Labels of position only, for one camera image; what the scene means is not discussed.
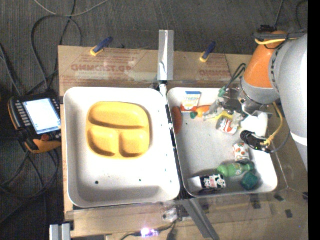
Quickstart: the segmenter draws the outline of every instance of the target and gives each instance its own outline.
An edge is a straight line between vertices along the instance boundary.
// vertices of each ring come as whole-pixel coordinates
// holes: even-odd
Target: plastic bottle
[[[217,171],[224,175],[225,177],[233,177],[233,176],[239,176],[243,174],[246,171],[251,171],[255,168],[255,165],[250,162],[248,164],[240,164],[238,162],[230,163],[230,164],[222,164],[219,165],[217,168]]]

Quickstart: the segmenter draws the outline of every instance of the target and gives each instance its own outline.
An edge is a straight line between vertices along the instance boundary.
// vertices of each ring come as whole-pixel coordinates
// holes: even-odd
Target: yellow divided plate
[[[114,159],[137,158],[150,144],[149,117],[139,105],[101,101],[88,111],[86,140],[90,149]]]

